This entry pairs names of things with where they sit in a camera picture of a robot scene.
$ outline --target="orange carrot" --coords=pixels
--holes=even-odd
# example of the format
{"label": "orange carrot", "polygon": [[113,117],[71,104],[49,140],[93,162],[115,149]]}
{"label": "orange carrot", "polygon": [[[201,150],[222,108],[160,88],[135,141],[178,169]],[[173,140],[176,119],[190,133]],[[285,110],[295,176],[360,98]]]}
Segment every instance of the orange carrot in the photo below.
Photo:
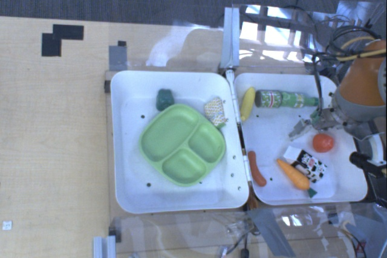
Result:
{"label": "orange carrot", "polygon": [[310,187],[309,179],[303,175],[300,171],[298,171],[293,166],[289,165],[283,160],[277,159],[277,163],[282,168],[282,170],[286,173],[286,175],[290,178],[294,186],[301,190],[308,190]]}

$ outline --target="metal bracket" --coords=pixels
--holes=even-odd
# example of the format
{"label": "metal bracket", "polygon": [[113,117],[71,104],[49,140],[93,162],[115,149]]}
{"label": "metal bracket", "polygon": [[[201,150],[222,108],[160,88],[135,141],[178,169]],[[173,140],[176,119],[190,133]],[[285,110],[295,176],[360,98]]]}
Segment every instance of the metal bracket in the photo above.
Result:
{"label": "metal bracket", "polygon": [[115,258],[115,236],[102,238],[97,236],[93,240],[93,258]]}
{"label": "metal bracket", "polygon": [[226,80],[229,83],[230,86],[230,92],[231,92],[231,98],[232,98],[232,105],[234,107],[234,113],[235,113],[235,120],[237,124],[241,123],[241,114],[239,113],[239,104],[238,104],[238,97],[236,96],[234,81],[235,81],[235,75],[234,71],[231,69],[228,69],[225,72]]}
{"label": "metal bracket", "polygon": [[117,243],[121,243],[121,222],[120,218],[114,218],[109,226],[109,236],[114,236]]}
{"label": "metal bracket", "polygon": [[105,80],[103,84],[103,89],[105,90],[105,94],[110,94],[110,81]]}
{"label": "metal bracket", "polygon": [[118,41],[117,46],[109,46],[109,70],[123,71],[127,70],[128,49],[125,41]]}
{"label": "metal bracket", "polygon": [[247,182],[252,182],[253,178],[250,170],[249,158],[247,157],[247,155],[243,155],[243,163],[244,163],[244,170],[246,171]]}
{"label": "metal bracket", "polygon": [[227,70],[237,66],[239,66],[239,9],[226,8],[220,68]]}

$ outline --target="green can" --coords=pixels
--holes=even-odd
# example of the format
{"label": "green can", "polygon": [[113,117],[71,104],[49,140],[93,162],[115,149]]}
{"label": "green can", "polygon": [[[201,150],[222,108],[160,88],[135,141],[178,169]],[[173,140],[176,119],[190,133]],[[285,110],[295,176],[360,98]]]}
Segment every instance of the green can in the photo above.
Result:
{"label": "green can", "polygon": [[319,99],[308,97],[299,92],[284,91],[257,91],[255,93],[255,105],[259,108],[302,108],[303,106],[317,106]]}
{"label": "green can", "polygon": [[307,97],[298,92],[281,92],[282,102],[281,106],[289,106],[291,108],[302,108],[303,106],[317,106],[319,99],[314,97]]}
{"label": "green can", "polygon": [[257,91],[255,92],[255,105],[259,108],[279,108],[282,95],[279,91]]}

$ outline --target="toy carrot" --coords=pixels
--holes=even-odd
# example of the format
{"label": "toy carrot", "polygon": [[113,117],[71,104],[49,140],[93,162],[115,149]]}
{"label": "toy carrot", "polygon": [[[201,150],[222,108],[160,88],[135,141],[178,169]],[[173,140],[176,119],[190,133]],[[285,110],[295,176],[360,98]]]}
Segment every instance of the toy carrot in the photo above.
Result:
{"label": "toy carrot", "polygon": [[292,181],[294,186],[301,190],[307,190],[309,197],[313,197],[317,192],[310,188],[309,179],[303,175],[300,171],[298,171],[293,166],[289,165],[283,160],[277,159],[277,163],[281,167],[281,169],[285,172],[285,174]]}

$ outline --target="green divided plate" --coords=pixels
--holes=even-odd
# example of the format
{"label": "green divided plate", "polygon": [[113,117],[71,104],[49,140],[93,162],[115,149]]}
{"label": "green divided plate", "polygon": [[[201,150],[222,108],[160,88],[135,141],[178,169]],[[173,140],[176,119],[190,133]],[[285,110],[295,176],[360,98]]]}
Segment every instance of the green divided plate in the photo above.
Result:
{"label": "green divided plate", "polygon": [[180,186],[201,181],[226,150],[220,131],[198,111],[176,104],[158,114],[140,136],[140,151],[162,175]]}

